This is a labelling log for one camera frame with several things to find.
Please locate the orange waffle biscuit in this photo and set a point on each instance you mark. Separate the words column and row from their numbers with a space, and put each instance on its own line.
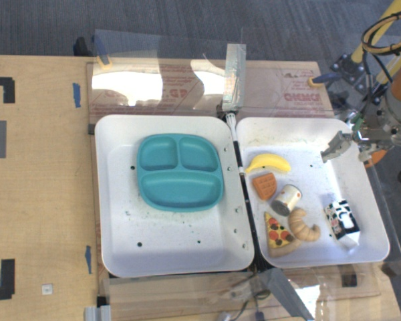
column 265, row 186

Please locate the black and white milk carton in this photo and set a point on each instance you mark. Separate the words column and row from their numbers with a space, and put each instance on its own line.
column 341, row 221

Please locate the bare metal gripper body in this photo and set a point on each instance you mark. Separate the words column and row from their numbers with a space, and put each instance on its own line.
column 384, row 133

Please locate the white plastic tray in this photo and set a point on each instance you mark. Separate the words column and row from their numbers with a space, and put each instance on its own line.
column 321, row 186
column 173, row 239

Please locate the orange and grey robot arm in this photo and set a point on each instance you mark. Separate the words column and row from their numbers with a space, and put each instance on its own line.
column 399, row 89

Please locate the teal divided plate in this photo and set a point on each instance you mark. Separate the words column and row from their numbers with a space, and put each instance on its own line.
column 180, row 189

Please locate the yellow banana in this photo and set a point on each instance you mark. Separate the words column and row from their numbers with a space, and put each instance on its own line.
column 270, row 162

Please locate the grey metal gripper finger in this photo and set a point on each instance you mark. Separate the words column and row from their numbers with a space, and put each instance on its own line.
column 336, row 145

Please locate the pizza slice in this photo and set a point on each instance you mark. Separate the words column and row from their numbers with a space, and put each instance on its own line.
column 278, row 237

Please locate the thin black and white rod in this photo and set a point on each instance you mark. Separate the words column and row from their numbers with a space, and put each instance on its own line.
column 246, row 192

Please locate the small white can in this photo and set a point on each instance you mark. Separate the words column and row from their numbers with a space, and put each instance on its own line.
column 288, row 196

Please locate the brown cardboard board, red print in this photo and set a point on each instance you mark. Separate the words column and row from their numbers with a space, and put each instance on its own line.
column 274, row 94

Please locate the beige croissant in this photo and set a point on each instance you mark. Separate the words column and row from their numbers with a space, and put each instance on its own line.
column 302, row 227

